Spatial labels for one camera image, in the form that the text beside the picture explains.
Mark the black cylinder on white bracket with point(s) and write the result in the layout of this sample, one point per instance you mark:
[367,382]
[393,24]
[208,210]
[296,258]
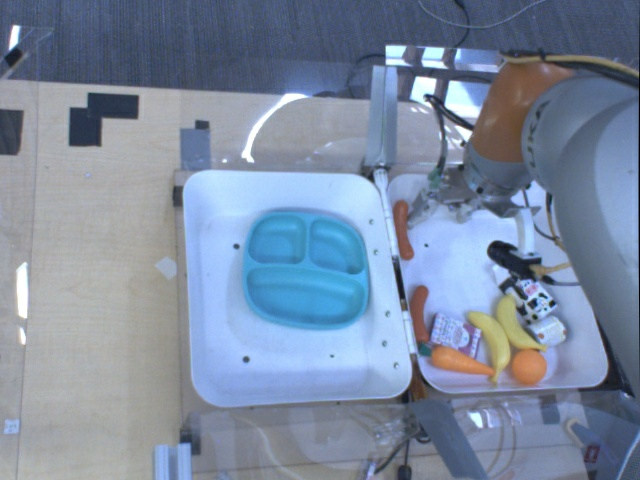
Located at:
[510,257]

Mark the yellow banana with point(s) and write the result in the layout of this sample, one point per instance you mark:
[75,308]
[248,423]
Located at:
[495,340]
[512,325]

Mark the blue divided plate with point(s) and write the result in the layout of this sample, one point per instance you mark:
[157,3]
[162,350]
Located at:
[305,293]

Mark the orange fruit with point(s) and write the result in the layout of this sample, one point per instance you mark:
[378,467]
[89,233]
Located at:
[528,367]

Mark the white plastic tray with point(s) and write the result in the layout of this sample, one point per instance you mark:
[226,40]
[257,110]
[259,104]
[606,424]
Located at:
[460,278]
[300,363]

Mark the orange carrot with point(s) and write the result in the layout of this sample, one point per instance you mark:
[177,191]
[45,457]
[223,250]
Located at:
[455,360]

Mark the red sausage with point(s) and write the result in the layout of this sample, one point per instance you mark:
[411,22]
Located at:
[403,233]
[420,313]

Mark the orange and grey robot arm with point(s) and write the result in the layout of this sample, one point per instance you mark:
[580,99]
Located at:
[590,168]

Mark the black and white carton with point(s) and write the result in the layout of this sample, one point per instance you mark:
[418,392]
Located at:
[536,304]

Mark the thin black and white rod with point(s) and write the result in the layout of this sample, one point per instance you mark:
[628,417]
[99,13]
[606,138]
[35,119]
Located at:
[394,248]

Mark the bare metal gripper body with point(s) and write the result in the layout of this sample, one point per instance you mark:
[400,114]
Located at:
[462,193]

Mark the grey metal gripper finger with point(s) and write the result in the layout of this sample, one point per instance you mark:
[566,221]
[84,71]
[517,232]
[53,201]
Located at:
[418,207]
[432,211]

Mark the pink and white carton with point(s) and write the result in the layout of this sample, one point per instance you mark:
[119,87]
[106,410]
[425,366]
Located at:
[450,332]

